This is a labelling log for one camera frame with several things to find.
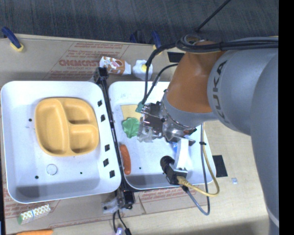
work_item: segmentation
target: black rectangle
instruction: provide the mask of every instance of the black rectangle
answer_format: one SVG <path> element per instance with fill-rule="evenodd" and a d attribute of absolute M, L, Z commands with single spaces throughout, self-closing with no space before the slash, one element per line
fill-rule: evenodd
<path fill-rule="evenodd" d="M 170 63 L 179 63 L 183 56 L 184 56 L 184 53 L 168 52 L 168 58 L 169 58 Z"/>
<path fill-rule="evenodd" d="M 217 178 L 227 177 L 227 172 L 225 169 L 225 164 L 224 164 L 222 155 L 215 155 L 215 156 L 212 156 L 212 158 L 216 166 L 216 171 L 217 171 L 216 177 Z"/>

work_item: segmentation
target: gray carpet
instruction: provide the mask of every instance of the gray carpet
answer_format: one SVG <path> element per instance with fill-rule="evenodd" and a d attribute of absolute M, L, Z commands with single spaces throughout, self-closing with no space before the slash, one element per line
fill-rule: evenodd
<path fill-rule="evenodd" d="M 193 33 L 225 0 L 0 0 L 3 26 L 15 33 L 129 42 L 156 30 L 162 44 Z M 279 33 L 279 0 L 232 0 L 202 29 L 229 41 Z"/>

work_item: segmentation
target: drain hole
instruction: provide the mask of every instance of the drain hole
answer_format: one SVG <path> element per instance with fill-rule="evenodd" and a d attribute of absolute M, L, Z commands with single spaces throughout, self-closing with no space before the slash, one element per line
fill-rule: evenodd
<path fill-rule="evenodd" d="M 105 159 L 105 160 L 103 161 L 103 166 L 106 167 L 108 164 L 109 164 L 109 160 L 108 160 L 108 159 Z"/>
<path fill-rule="evenodd" d="M 110 171 L 110 178 L 113 178 L 115 176 L 115 173 L 114 173 L 114 171 L 112 170 L 112 171 Z"/>

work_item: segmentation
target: sink basin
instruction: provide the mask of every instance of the sink basin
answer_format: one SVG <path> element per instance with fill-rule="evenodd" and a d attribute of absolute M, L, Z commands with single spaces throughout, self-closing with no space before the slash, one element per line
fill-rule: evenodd
<path fill-rule="evenodd" d="M 158 82 L 152 90 L 146 104 L 160 101 L 164 90 L 169 82 Z M 176 187 L 170 185 L 164 176 L 160 166 L 160 160 L 164 156 L 175 158 L 176 151 L 165 141 L 164 138 L 155 139 L 153 142 L 139 142 L 136 137 L 128 138 L 123 131 L 122 122 L 127 117 L 135 117 L 137 114 L 133 111 L 131 115 L 124 114 L 124 106 L 137 105 L 143 98 L 145 83 L 142 81 L 118 81 L 110 85 L 109 97 L 113 119 L 115 121 L 116 136 L 119 144 L 125 144 L 131 160 L 131 173 L 125 175 L 127 183 L 136 190 L 148 190 L 158 188 Z M 206 142 L 206 153 L 212 172 L 216 175 L 216 167 L 211 154 L 209 142 L 204 134 Z M 204 184 L 204 173 L 200 156 L 200 126 L 197 128 L 190 139 L 196 143 L 189 147 L 188 157 L 186 159 L 186 169 L 188 171 L 187 180 L 193 185 Z M 207 181 L 212 182 L 212 177 L 205 166 Z"/>
<path fill-rule="evenodd" d="M 119 163 L 98 85 L 12 81 L 2 87 L 0 96 L 7 189 L 15 201 L 27 204 L 95 195 L 120 186 Z"/>

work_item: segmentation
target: yellow plate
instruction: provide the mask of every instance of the yellow plate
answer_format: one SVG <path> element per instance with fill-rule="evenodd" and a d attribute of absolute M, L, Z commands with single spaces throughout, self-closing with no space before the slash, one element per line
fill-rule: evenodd
<path fill-rule="evenodd" d="M 51 97 L 35 109 L 38 143 L 52 156 L 75 156 L 93 151 L 99 143 L 99 129 L 93 108 L 84 100 Z"/>

